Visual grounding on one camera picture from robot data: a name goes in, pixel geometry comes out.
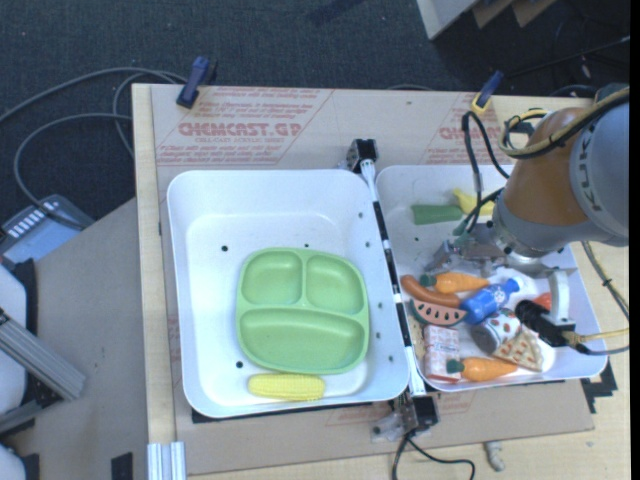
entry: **watermelon slice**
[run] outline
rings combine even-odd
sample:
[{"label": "watermelon slice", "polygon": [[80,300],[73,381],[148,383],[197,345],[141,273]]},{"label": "watermelon slice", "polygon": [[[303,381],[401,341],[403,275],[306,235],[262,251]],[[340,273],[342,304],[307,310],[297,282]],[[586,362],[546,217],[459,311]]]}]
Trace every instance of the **watermelon slice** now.
[{"label": "watermelon slice", "polygon": [[425,302],[415,297],[409,299],[409,309],[420,323],[439,325],[441,327],[451,327],[467,314],[464,309],[449,308],[433,302]]}]

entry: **blue bottle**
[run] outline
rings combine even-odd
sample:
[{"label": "blue bottle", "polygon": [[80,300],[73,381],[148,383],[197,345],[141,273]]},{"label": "blue bottle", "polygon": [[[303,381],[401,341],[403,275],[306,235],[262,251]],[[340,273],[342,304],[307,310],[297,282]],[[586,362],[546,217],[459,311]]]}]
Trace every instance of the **blue bottle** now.
[{"label": "blue bottle", "polygon": [[467,312],[464,321],[470,324],[479,324],[491,313],[504,307],[511,294],[519,292],[522,286],[522,279],[512,277],[504,283],[490,284],[478,290],[460,303],[460,309]]}]

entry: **red and white box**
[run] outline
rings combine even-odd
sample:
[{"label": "red and white box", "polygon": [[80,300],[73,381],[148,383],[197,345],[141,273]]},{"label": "red and white box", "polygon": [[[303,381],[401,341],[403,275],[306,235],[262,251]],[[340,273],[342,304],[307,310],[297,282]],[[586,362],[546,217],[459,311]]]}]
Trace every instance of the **red and white box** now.
[{"label": "red and white box", "polygon": [[448,373],[447,361],[460,360],[460,341],[458,330],[438,325],[425,325],[424,343],[424,373],[427,378],[458,382],[460,373]]}]

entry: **toy pizza slice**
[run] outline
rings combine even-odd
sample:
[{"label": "toy pizza slice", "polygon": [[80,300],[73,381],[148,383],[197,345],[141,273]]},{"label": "toy pizza slice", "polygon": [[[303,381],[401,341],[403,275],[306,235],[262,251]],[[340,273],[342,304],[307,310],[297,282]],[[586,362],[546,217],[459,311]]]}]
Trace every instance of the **toy pizza slice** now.
[{"label": "toy pizza slice", "polygon": [[493,356],[529,370],[542,371],[543,358],[538,338],[526,329],[500,345]]}]

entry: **table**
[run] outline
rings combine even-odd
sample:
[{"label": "table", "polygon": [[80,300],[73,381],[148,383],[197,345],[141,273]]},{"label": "table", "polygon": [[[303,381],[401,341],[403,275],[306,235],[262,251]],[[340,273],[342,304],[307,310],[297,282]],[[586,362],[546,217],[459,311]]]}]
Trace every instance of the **table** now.
[{"label": "table", "polygon": [[[175,418],[175,399],[171,377],[171,351],[169,329],[167,323],[167,300],[165,297],[165,280],[163,269],[162,238],[158,233],[160,221],[160,201],[158,197],[158,174],[156,165],[156,149],[154,141],[154,105],[152,89],[148,84],[136,84],[133,87],[134,134],[136,149],[136,182],[138,231],[140,240],[140,268],[142,286],[142,312],[144,327],[144,355],[146,370],[147,422],[150,443],[167,445],[175,442],[178,435],[178,424]],[[380,113],[380,105],[413,105],[421,109],[420,119],[427,119],[436,128],[446,125],[447,119],[457,119],[459,108],[456,104],[469,101],[466,94],[454,93],[394,93],[387,91],[327,91],[327,99],[323,105],[340,105],[336,108],[340,116],[358,115],[359,123],[375,120]],[[549,109],[563,108],[569,105],[584,106],[584,100],[567,101],[559,98],[527,98],[497,97],[493,98],[494,119],[497,123],[515,113],[534,106]],[[389,107],[385,108],[389,115],[393,114]],[[349,126],[340,137],[349,143],[352,129]],[[404,133],[397,131],[398,140],[411,144],[416,132],[411,129]],[[329,155],[334,158],[336,152],[333,144],[327,144]],[[286,168],[286,161],[280,162]],[[609,274],[618,280],[619,288],[628,294],[628,248],[612,249],[596,247],[598,254],[605,262]],[[617,329],[626,325],[624,318],[604,289],[598,289],[598,279],[590,269],[581,251],[574,248],[574,254],[582,272],[583,280],[588,287],[590,298],[601,327],[605,330]],[[618,390],[612,398],[598,399],[597,413],[593,415],[595,429],[588,432],[557,435],[553,437],[534,437],[509,440],[503,443],[502,458],[506,462],[509,476],[517,478],[557,478],[559,472],[570,473],[581,478],[625,478],[630,476],[630,414],[629,414],[629,358],[628,354],[611,358],[613,371],[618,381]],[[380,448],[383,453],[364,453],[365,456],[344,458],[339,460],[322,460],[313,463],[294,465],[278,464],[260,469],[226,471],[223,473],[206,473],[194,478],[389,478],[392,455],[395,444],[390,443]],[[436,456],[445,459],[468,458],[474,460],[477,476],[490,477],[493,469],[486,461],[484,450],[479,445],[463,445],[439,448]],[[401,478],[422,477],[438,471],[441,477],[466,478],[468,467],[443,466],[434,463],[425,464],[416,452],[405,452],[400,469]]]}]

